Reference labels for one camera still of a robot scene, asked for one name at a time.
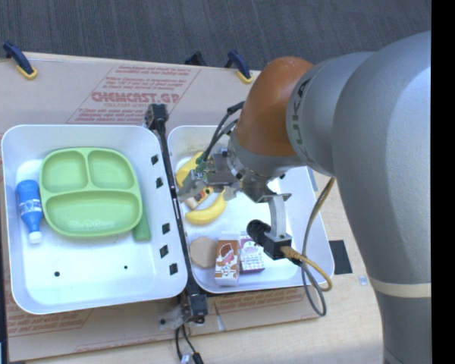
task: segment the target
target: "clamp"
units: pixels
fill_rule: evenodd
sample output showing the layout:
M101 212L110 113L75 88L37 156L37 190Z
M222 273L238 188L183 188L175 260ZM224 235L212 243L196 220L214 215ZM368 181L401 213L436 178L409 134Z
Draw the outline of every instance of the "clamp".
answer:
M184 64L193 64L195 66L207 66L206 61L204 61L201 52L194 52L188 59L185 60Z
M10 40L5 41L3 45L7 52L7 58L12 57L17 62L17 70L28 80L33 80L37 76L37 70L29 63L23 52Z
M251 83L253 81L253 76L249 72L248 64L244 60L243 56L236 50L229 51L227 56L229 57L229 60L224 67L231 67L234 62L238 69L236 75L239 79L244 83Z

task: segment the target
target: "green divided plate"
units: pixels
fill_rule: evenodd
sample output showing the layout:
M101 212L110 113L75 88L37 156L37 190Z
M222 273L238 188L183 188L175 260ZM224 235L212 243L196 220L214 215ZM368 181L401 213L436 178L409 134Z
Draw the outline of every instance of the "green divided plate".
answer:
M58 149L42 161L40 196L52 229L72 237L120 234L142 218L137 177L113 149Z

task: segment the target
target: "table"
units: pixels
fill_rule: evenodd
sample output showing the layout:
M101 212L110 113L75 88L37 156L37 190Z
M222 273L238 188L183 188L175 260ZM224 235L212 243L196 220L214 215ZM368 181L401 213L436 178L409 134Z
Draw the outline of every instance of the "table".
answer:
M12 60L0 59L0 141L6 130L18 124L141 124L149 102L168 106L167 132L177 125L217 124L224 110L243 101L250 88L234 69L26 56L38 70L32 81L17 73ZM328 180L317 173L314 178L319 190ZM5 222L2 180L0 184ZM375 295L337 188L326 200L322 218L328 239L344 242L353 270L333 277L334 288L325 294L328 314L315 318L299 287L265 293L272 297L262 300L271 305L262 309L253 307L252 297L241 294L238 300L248 305L221 314L222 324L211 312L204 326L190 328L190 339L204 362L382 361ZM159 330L151 322L171 301L49 316L24 314L11 295L7 234L2 227L11 361L179 362L173 331ZM114 327L108 323L112 319ZM187 348L185 341L180 342Z

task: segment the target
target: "cable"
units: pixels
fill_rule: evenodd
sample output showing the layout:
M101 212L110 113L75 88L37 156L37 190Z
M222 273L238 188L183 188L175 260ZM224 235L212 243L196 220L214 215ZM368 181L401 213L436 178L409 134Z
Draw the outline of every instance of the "cable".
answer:
M192 350L192 358L193 358L195 364L203 364L203 361L202 361L202 358L201 358L199 352L196 351L196 348L194 348L194 346L192 345L192 343L190 342L190 340L187 336L187 332L185 331L185 324L182 324L177 329L175 329L175 347L177 349L177 356L179 357L179 360L182 360L184 357L184 355L180 351L180 346L179 346L179 334L180 334L181 329L182 329L182 335L184 336L185 341L189 344L189 347Z
M287 259L298 259L304 264L311 265L324 279L327 281L328 287L321 288L322 291L329 291L332 288L332 280L328 277L324 270L322 270L315 262L297 252L291 246L281 246L280 251L285 255Z
M327 313L327 306L325 304L325 298L323 295L323 291L329 291L332 288L332 280L329 278L329 276L325 273L324 270L322 270L316 263L314 263L312 260L310 260L308 257L306 257L306 245L308 243L308 238L309 238L309 233L310 229L312 228L312 224L315 220L315 217L319 213L322 205L324 204L325 200L328 197L328 194L330 193L332 187L334 186L335 178L331 178L327 184L325 185L323 191L320 193L320 196L318 196L317 201L315 202L315 205L313 206L312 213L310 214L309 222L307 223L306 229L305 229L305 236L303 238L303 252L299 253L295 249L293 249L291 246L282 246L280 248L280 251L287 257L291 262L293 262L295 265L298 265L301 270L302 270L302 281L303 281L303 289L305 290L305 294L307 299L310 302L310 305L314 309L314 311L319 314L320 316L323 316ZM309 270L309 265L313 267L322 277L327 281L327 287L320 287L320 285L317 283L317 281L314 279L312 273ZM315 290L318 293L318 296L320 298L320 301L322 303L322 310L319 310L317 306L315 306L312 296L310 295L309 289L308 289L308 284L306 283L306 278L309 279L310 284L315 288Z
M226 127L224 127L224 129L214 138L214 144L216 144L222 138L223 135L225 134L229 135L238 120L239 119L232 120L232 122L230 122Z
M225 121L231 116L233 115L234 113L236 113L237 111L239 111L242 107L244 106L244 101L242 102L238 102L236 105L233 105L231 107L229 107L226 111L226 114L224 115L224 117L221 119L221 121L219 122L214 134L212 135L212 139L211 139L211 142L209 143L209 145L207 146L207 149L204 151L204 153L197 159L197 162L198 164L201 164L201 162L205 162L207 161L207 158L209 157L209 154L211 153L211 150L212 150L212 147L214 147L214 145L219 141L219 139L221 139L221 136L226 133L225 131L227 130L227 128L225 128L221 133L219 133L219 131L221 130L222 126L224 125Z

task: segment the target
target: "small box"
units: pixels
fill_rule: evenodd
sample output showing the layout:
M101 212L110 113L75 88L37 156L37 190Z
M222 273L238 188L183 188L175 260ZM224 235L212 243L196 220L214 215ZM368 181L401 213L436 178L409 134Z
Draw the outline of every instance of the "small box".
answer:
M239 239L219 239L214 280L219 286L236 286L240 276Z
M248 234L241 234L240 273L261 272L264 269L263 247L256 244Z

